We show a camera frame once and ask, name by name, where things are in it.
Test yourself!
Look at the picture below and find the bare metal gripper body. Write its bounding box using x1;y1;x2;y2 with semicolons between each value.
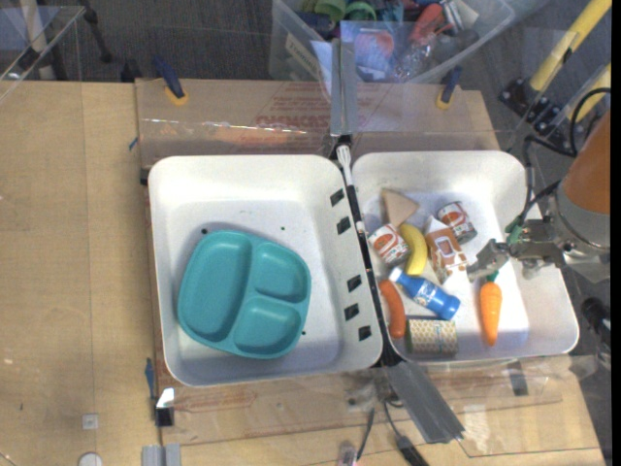
504;218;612;282

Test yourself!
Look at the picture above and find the orange sausage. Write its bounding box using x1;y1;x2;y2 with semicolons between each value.
377;279;409;340

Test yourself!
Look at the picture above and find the orange carrot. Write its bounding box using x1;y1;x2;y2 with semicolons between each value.
478;269;504;348

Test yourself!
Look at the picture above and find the black cylinder on white bracket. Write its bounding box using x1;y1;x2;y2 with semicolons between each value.
580;296;612;358

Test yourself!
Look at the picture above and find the tan bread slice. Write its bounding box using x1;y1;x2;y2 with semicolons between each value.
379;187;421;228

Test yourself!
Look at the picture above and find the yellow banana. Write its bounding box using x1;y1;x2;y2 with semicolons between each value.
398;222;430;278

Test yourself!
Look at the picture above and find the blue bottle with white cap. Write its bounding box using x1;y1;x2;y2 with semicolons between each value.
387;265;462;321

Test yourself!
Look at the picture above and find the teal divided plate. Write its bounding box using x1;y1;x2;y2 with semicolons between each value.
176;229;313;360

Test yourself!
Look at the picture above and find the red and white can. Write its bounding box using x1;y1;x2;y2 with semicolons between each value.
367;223;411;267
436;201;478;245

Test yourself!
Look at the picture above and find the orange and white carton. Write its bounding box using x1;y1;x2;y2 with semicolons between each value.
423;215;470;286

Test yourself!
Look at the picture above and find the white plastic tray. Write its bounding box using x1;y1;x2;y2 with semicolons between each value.
147;153;385;388
349;150;581;365

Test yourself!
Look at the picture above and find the brown cardboard board red print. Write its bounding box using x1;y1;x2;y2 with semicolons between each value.
134;77;605;458

